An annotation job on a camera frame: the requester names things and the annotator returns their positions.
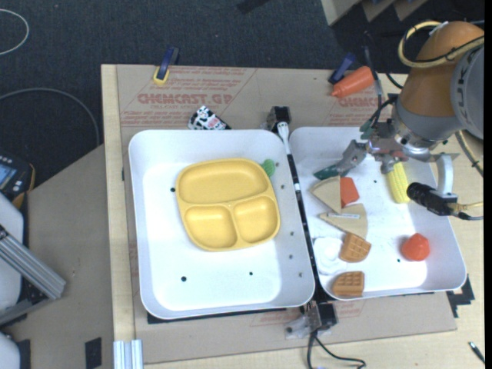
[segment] blue marker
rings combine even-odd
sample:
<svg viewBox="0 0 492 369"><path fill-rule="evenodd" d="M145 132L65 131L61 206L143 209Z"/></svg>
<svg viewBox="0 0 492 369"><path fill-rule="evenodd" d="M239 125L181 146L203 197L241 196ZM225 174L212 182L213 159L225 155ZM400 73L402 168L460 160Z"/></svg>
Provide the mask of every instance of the blue marker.
<svg viewBox="0 0 492 369"><path fill-rule="evenodd" d="M333 74L331 74L331 77L328 79L328 82L330 82L332 85L339 82L344 77L344 73L348 70L348 68L351 66L351 64L354 61L355 61L355 55L353 53L348 52L347 56L345 56L344 60L342 61L340 67L338 67L333 72Z"/></svg>

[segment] white tray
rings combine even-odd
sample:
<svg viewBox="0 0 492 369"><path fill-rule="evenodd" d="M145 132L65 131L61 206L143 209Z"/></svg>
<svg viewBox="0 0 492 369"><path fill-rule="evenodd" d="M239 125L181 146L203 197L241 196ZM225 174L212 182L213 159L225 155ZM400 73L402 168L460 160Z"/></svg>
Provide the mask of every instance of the white tray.
<svg viewBox="0 0 492 369"><path fill-rule="evenodd" d="M307 224L314 244L316 239L328 239L341 244L344 233L319 218L327 207L309 188L319 182L313 173L340 161L352 139L360 140L358 128L298 128L290 138L292 155L298 170ZM381 163L368 155L347 176L354 179L367 212L367 240L372 244L367 258L358 263L334 259L327 267L326 258L320 282L329 295L335 277L342 271L363 271L363 298L431 291L449 291L461 287L467 272L448 218L437 216L414 202L397 204L391 197L389 184L380 172ZM409 184L413 181L437 187L429 164L409 160L404 163ZM430 255L425 261L408 261L400 252L401 243L420 232L430 241Z"/></svg>
<svg viewBox="0 0 492 369"><path fill-rule="evenodd" d="M299 307L314 275L281 139L265 130L147 130L128 149L141 299L163 319ZM271 177L281 227L252 248L212 252L187 236L171 189L188 165L218 158L278 163Z"/></svg>

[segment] dark floor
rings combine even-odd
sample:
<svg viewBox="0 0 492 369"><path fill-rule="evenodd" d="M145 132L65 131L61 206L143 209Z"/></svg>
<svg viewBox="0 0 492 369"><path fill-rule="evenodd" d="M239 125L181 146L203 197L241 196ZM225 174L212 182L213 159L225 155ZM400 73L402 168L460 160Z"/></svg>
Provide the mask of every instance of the dark floor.
<svg viewBox="0 0 492 369"><path fill-rule="evenodd" d="M0 148L31 162L37 185L96 146L86 105L101 123L101 64L160 64L168 45L180 65L336 68L347 52L365 64L374 40L379 72L407 72L401 34L424 19L484 19L485 0L430 0L399 21L388 8L371 23L356 5L328 26L321 0L0 0ZM50 88L10 95L26 88Z"/></svg>

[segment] white cable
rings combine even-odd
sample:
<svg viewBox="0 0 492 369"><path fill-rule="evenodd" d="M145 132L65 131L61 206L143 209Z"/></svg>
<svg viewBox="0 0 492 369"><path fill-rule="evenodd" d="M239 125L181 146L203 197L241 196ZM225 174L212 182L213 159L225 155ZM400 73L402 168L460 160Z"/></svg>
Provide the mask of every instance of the white cable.
<svg viewBox="0 0 492 369"><path fill-rule="evenodd" d="M11 15L16 16L17 18L20 18L24 22L24 25L25 25L25 36L22 39L22 41L20 41L14 48L8 49L8 50L3 51L3 52L0 52L0 56L3 56L3 55L7 55L10 52L15 51L16 49L19 49L25 43L25 41L28 39L28 36L29 36L29 23L28 23L28 21L26 21L24 19L23 16L21 16L17 12L13 12L13 11L10 11L10 10L4 9L4 8L0 8L0 12L4 12L6 14L11 14Z"/></svg>

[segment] pen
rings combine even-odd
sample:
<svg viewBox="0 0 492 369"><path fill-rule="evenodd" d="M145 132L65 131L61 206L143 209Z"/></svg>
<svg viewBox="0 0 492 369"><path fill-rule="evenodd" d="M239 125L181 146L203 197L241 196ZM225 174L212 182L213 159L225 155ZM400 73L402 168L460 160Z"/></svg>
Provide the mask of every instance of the pen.
<svg viewBox="0 0 492 369"><path fill-rule="evenodd" d="M485 357L482 355L482 353L480 352L478 347L475 345L475 343L473 341L471 341L471 342L468 342L468 344L470 345L470 347L474 351L474 353L477 355L477 357L479 357L480 360L485 364Z"/></svg>

